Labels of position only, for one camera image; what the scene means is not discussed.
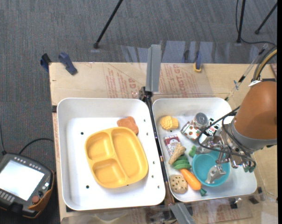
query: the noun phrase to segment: black wire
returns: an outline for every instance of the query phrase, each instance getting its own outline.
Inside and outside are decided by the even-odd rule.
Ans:
[[[1,131],[1,125],[0,125],[0,143],[1,143],[1,146],[2,146],[2,154],[6,154],[6,150],[4,148],[4,145],[3,145],[3,139],[2,139],[2,131]]]
[[[36,141],[39,141],[39,140],[49,140],[49,141],[52,141],[54,142],[52,139],[49,139],[49,138],[37,138],[31,142],[29,142],[28,144],[26,144],[20,151],[19,151],[19,154],[21,154],[25,148],[27,148],[29,145],[31,145],[32,143],[36,142]],[[0,143],[1,143],[1,146],[2,146],[2,154],[5,155],[7,154],[5,148],[4,148],[4,144],[3,144],[3,139],[2,139],[2,130],[1,130],[1,125],[0,125]]]
[[[48,139],[48,138],[37,138],[37,139],[35,139],[35,140],[29,142],[28,144],[26,144],[26,145],[19,151],[19,154],[21,154],[21,153],[24,151],[24,149],[27,148],[30,144],[32,144],[32,143],[34,143],[34,142],[36,142],[36,141],[39,141],[39,140],[49,140],[49,141],[54,142],[52,139]]]
[[[173,223],[175,223],[175,222],[177,222],[177,220],[175,220],[175,221],[171,222],[170,224],[173,224]]]
[[[196,138],[196,141],[197,141],[197,143],[198,143],[201,147],[203,147],[203,148],[207,148],[207,149],[210,149],[210,150],[213,150],[213,151],[216,151],[216,152],[222,152],[222,153],[228,154],[229,156],[230,156],[230,155],[240,156],[240,157],[242,157],[242,158],[245,158],[245,159],[247,159],[247,160],[252,161],[252,162],[254,163],[254,166],[256,166],[256,162],[255,162],[252,158],[250,158],[250,157],[248,156],[246,150],[243,148],[243,146],[240,144],[240,142],[237,141],[237,140],[235,139],[235,137],[232,137],[232,135],[227,131],[227,129],[226,129],[225,126],[224,126],[224,119],[225,119],[226,117],[228,117],[228,116],[233,116],[233,115],[235,115],[235,111],[237,111],[239,108],[240,108],[240,106],[238,106],[237,108],[233,109],[231,112],[229,112],[228,114],[226,114],[226,115],[224,115],[223,117],[219,118],[218,120],[214,121],[214,122],[211,123],[209,126],[205,127],[205,128],[201,131],[201,133],[199,134],[199,136]],[[246,154],[246,156],[245,156],[245,155],[242,155],[242,154],[239,154],[239,153],[234,153],[234,152],[232,152],[232,151],[230,150],[230,147],[229,147],[229,151],[224,151],[224,150],[218,150],[218,149],[212,148],[212,147],[207,147],[207,146],[204,146],[203,144],[200,143],[199,139],[200,139],[201,135],[202,135],[208,128],[210,128],[211,126],[213,126],[214,124],[216,124],[216,123],[219,122],[220,120],[222,120],[222,128],[226,131],[226,133],[227,133],[231,138],[233,138],[233,140],[236,142],[236,144],[239,145],[239,146],[242,148],[242,150],[243,150],[243,152]]]
[[[236,18],[236,29],[237,29],[237,32],[239,33],[239,29],[238,29],[238,25],[237,25],[238,2],[239,2],[239,0],[237,0],[237,3],[236,3],[235,18]],[[240,39],[241,39],[243,42],[248,43],[248,44],[268,43],[268,44],[271,44],[271,45],[273,45],[273,46],[276,46],[276,44],[274,44],[274,43],[272,43],[272,42],[267,42],[267,41],[261,41],[261,42],[247,42],[247,41],[243,40],[241,37],[240,37]]]

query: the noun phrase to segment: wooden table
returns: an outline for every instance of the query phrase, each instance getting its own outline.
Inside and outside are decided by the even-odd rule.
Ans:
[[[62,63],[49,64],[50,89],[53,105],[53,124],[55,132],[55,157],[58,182],[58,197],[60,219],[67,219],[67,223],[80,223],[80,220],[94,218],[91,212],[66,211],[66,205],[62,198],[61,169],[59,155],[59,137],[57,114],[55,108],[58,103],[69,97],[80,98],[138,98],[138,92],[145,86],[146,66],[145,63],[73,63],[78,73],[69,74]],[[153,94],[153,99],[158,98],[181,98],[181,97],[220,97],[226,98],[229,92],[245,73],[249,64],[202,64],[202,71],[197,73],[193,70],[193,64],[185,63],[162,63],[160,70],[159,92]],[[228,100],[232,108],[241,104],[244,96],[249,90],[248,85],[253,77],[255,66],[248,73],[246,79],[241,83],[239,89]],[[265,66],[261,78],[275,78],[269,65]],[[193,216],[195,221],[230,223],[253,223],[260,222],[263,214],[268,214],[273,220],[278,220],[277,214],[277,146],[264,148],[254,153],[257,168],[254,173],[258,186],[263,193],[255,197],[266,197],[265,201],[253,204],[253,202],[242,202],[243,207],[250,211],[250,215],[241,213],[241,202],[237,215],[229,213],[229,210],[217,210],[216,212],[206,208],[204,215]],[[131,223],[142,222],[143,212],[129,211],[130,217],[118,218],[113,223],[124,223],[123,218],[129,218]]]

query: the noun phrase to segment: gray bracket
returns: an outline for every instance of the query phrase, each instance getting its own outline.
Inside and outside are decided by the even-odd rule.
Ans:
[[[161,46],[151,45],[148,49],[146,91],[158,92],[159,73],[161,64]]]
[[[196,224],[184,203],[176,203],[170,206],[170,209],[179,224]]]

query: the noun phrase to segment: toy cookie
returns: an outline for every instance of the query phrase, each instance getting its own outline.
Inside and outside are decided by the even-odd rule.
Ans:
[[[119,127],[126,127],[131,129],[135,134],[139,133],[139,128],[135,123],[135,120],[132,116],[128,116],[126,118],[120,119],[117,121],[117,125]]]
[[[188,184],[182,175],[171,175],[169,177],[171,190],[175,193],[184,194],[188,190]]]

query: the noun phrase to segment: cable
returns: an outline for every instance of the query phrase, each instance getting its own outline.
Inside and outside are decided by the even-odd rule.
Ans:
[[[237,32],[239,33],[239,29],[238,29],[238,25],[237,25],[238,2],[239,2],[239,0],[237,0],[237,2],[236,2],[236,12],[235,12],[235,20],[236,20],[236,22],[235,22],[235,23],[236,23],[236,30],[237,30]],[[271,44],[271,45],[273,45],[273,46],[276,46],[276,44],[274,44],[274,43],[272,43],[272,42],[267,42],[267,41],[261,41],[261,42],[247,42],[247,41],[243,40],[241,37],[240,37],[240,39],[241,39],[243,42],[248,43],[248,44],[268,43],[268,44]]]
[[[28,144],[26,144],[20,151],[19,151],[19,154],[21,154],[25,148],[27,148],[29,145],[31,145],[32,143],[36,142],[36,141],[39,141],[39,140],[49,140],[49,141],[52,141],[54,142],[52,139],[49,139],[49,138],[37,138],[31,142],[29,142]],[[2,130],[1,130],[1,124],[0,124],[0,143],[1,143],[1,146],[2,146],[2,154],[5,155],[7,154],[7,151],[5,150],[4,148],[4,144],[3,144],[3,138],[2,138]]]
[[[226,153],[226,154],[228,154],[229,156],[230,156],[230,155],[240,156],[240,157],[242,157],[242,158],[245,158],[245,159],[247,159],[247,160],[250,160],[251,162],[254,163],[254,166],[256,166],[256,162],[255,162],[252,158],[249,157],[249,155],[247,154],[247,152],[246,152],[246,150],[243,148],[243,146],[240,144],[240,142],[238,142],[237,140],[235,140],[235,138],[232,137],[232,135],[227,131],[227,129],[226,129],[225,125],[224,125],[224,119],[225,119],[226,117],[228,117],[228,116],[235,116],[235,111],[237,111],[239,108],[240,108],[240,106],[238,106],[237,108],[235,108],[234,110],[232,110],[232,111],[229,112],[228,114],[224,115],[223,117],[219,118],[218,120],[214,121],[214,122],[211,123],[209,126],[205,127],[205,128],[201,131],[201,133],[199,134],[199,136],[196,138],[196,141],[197,141],[197,143],[198,143],[201,147],[203,147],[203,148],[207,148],[207,149],[210,149],[210,150],[213,150],[213,151],[217,151],[217,152],[221,152],[221,153]],[[232,151],[230,150],[230,148],[229,148],[229,151],[224,151],[224,150],[218,150],[218,149],[212,148],[212,147],[207,147],[207,146],[204,146],[203,144],[200,143],[199,139],[200,139],[201,135],[202,135],[208,128],[210,128],[211,126],[213,126],[214,124],[216,124],[216,123],[219,122],[220,120],[222,120],[222,128],[226,131],[226,133],[227,133],[231,138],[233,138],[233,140],[235,141],[235,143],[236,143],[237,145],[239,145],[239,147],[241,147],[241,148],[243,149],[243,152],[246,154],[246,156],[245,156],[245,155],[242,155],[242,154],[239,154],[239,153],[234,153],[234,152],[232,152]]]
[[[258,66],[256,67],[255,71],[254,71],[254,76],[252,81],[257,80],[260,78],[260,73],[263,70],[264,66],[267,64],[267,62],[274,56],[276,56],[277,54],[277,48],[276,46],[273,47],[263,58],[263,60],[261,61],[260,64],[258,64]]]
[[[170,224],[174,224],[175,222],[177,222],[177,220],[175,220],[175,221],[171,222]]]
[[[2,154],[5,155],[7,152],[6,152],[4,145],[3,145],[1,125],[0,125],[0,143],[1,143],[1,146],[2,146]]]
[[[49,140],[49,141],[54,142],[52,139],[48,139],[48,138],[38,138],[38,139],[35,139],[35,140],[29,142],[28,144],[26,144],[26,145],[19,151],[19,154],[21,154],[21,153],[24,151],[24,149],[27,148],[30,144],[32,144],[32,143],[34,143],[34,142],[36,142],[36,141],[39,141],[39,140]]]

